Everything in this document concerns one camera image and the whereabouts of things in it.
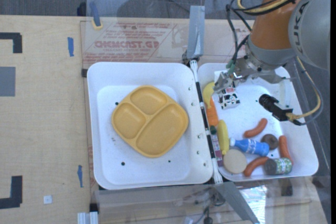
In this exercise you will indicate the blue bottle white cap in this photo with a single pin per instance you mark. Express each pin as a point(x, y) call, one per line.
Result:
point(252, 147)

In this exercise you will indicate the green capped bottle pink label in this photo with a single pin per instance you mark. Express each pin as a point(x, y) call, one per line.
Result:
point(216, 147)

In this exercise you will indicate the brown doughnut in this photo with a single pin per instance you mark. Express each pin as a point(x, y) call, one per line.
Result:
point(270, 141)

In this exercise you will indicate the beige round biscuit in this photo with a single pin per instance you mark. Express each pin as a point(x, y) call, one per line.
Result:
point(234, 161)

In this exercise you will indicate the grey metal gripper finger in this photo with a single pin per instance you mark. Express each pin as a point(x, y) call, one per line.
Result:
point(220, 82)
point(231, 81)

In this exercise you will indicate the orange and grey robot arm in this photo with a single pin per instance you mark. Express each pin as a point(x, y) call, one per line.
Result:
point(275, 29)

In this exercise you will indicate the black cylinder on white bracket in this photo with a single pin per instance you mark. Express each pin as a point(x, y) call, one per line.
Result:
point(273, 106)

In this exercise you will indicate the orange carrot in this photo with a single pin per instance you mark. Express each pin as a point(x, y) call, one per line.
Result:
point(212, 115)

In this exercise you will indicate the orange sausage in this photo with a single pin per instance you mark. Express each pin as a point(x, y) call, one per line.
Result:
point(254, 165)
point(256, 128)
point(284, 148)

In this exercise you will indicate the yellow divided plate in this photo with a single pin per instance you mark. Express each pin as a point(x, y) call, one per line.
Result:
point(151, 122)

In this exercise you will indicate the brown cardboard board red print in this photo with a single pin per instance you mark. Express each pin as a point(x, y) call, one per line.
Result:
point(126, 42)

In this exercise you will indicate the white plastic tray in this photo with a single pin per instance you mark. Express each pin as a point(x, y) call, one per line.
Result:
point(249, 115)
point(105, 139)

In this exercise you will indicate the yellow oblong toy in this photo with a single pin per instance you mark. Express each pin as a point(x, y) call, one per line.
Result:
point(223, 136)

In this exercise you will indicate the thin black and white rod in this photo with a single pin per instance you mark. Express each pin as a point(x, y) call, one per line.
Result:
point(201, 105)

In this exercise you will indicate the white carton black red print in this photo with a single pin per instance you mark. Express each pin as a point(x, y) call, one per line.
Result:
point(230, 101)

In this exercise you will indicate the yellow banana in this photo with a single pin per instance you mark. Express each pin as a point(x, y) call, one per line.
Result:
point(208, 93)

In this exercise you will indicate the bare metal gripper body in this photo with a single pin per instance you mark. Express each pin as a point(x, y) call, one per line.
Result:
point(253, 66)

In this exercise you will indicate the green labelled can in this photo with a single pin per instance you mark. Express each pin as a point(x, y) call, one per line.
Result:
point(279, 166)

